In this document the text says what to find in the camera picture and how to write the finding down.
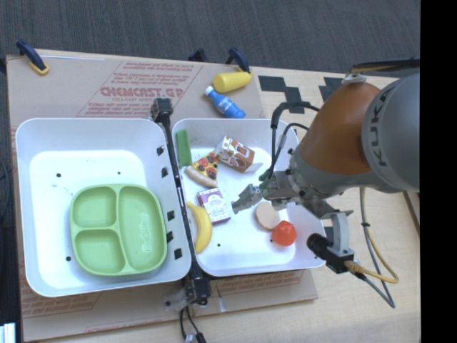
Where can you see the thin black rod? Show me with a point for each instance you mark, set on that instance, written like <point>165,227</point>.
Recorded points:
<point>177,177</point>

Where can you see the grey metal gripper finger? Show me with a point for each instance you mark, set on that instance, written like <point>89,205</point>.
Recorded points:
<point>247,198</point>

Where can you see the beige bread roll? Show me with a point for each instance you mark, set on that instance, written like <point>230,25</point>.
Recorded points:
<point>267,216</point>

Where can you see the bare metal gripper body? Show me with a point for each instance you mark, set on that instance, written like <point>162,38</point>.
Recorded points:
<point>283,188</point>

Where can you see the red tomato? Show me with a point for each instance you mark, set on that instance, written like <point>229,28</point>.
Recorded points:
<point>284,233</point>

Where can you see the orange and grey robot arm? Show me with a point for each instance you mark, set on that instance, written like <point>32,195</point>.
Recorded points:
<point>357,134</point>

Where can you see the blue bottle white cap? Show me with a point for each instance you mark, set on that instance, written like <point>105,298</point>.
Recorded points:
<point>226,104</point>

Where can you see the yellow banana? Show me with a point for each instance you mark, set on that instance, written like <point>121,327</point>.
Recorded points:
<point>204,229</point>

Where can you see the toy pizza slice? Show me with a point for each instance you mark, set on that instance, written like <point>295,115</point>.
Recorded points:
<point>205,168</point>

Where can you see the black cylinder on white bracket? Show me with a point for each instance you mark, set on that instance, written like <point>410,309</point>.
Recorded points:
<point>337,254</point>

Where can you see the green rectangular stick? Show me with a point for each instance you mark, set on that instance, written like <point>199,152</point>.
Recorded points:
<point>184,148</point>

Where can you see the purple and white carton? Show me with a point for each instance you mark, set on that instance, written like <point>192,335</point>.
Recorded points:
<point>215,206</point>

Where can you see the brown and white carton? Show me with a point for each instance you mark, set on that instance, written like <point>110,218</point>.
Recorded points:
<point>235,154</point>

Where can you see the white plastic tray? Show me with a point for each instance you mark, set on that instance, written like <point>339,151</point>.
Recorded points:
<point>246,252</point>
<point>89,138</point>

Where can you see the yellow bottle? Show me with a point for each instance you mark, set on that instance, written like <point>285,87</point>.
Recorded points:
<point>232,81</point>

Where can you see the brown cardboard board red print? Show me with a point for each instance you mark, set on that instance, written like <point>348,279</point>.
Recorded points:
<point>64,88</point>

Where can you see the green divided plate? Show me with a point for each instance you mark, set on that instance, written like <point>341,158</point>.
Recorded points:
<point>137,223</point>

